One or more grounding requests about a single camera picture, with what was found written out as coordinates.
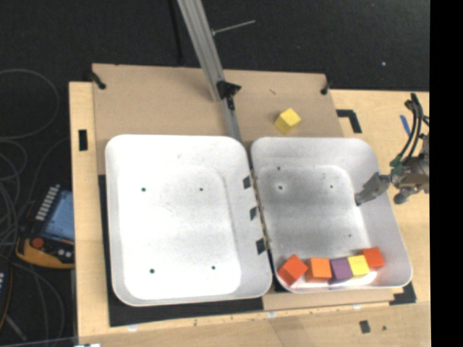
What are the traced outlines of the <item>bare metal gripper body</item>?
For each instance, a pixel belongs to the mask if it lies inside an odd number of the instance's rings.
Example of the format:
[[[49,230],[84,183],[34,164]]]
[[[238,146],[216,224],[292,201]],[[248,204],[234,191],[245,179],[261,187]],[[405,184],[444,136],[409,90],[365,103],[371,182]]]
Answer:
[[[429,160],[423,156],[407,158],[391,169],[391,183],[399,194],[417,194],[430,191]]]

